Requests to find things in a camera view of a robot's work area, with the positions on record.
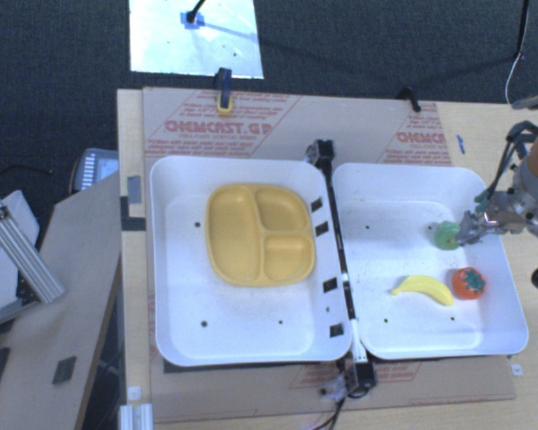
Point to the orange tomato with green stem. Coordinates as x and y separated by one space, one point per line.
466 285

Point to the green toy pepper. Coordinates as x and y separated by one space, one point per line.
444 236

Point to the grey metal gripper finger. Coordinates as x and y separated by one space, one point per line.
470 220
471 238

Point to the white plastic tray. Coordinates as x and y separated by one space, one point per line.
408 329
233 325

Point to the thin black and white rod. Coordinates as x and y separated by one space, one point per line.
341 249

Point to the yellow banana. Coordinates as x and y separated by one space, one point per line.
426 286

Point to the yellow divided plate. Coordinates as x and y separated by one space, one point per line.
233 235

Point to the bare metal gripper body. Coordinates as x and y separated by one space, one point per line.
511 213

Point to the brown cardboard board, red print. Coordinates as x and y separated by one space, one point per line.
367 123

